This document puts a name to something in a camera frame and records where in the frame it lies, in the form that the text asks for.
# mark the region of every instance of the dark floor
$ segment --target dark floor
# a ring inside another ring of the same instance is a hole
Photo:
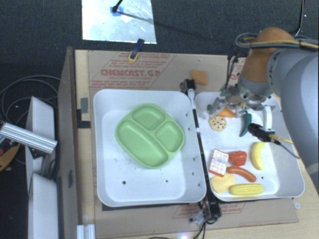
[[[301,0],[151,0],[157,44],[146,52],[228,54],[235,37],[268,26],[297,28]],[[303,35],[318,40],[319,0],[306,0]],[[67,46],[76,49],[126,50],[132,44],[82,40],[81,0],[0,0],[0,78],[4,89],[25,76],[60,78]],[[55,80],[49,81],[58,87]],[[25,96],[52,97],[41,83],[10,90],[4,107]],[[16,121],[28,109],[10,110]],[[21,150],[17,157],[24,159]],[[27,238],[27,190],[24,166],[14,160],[0,172],[0,238]]]

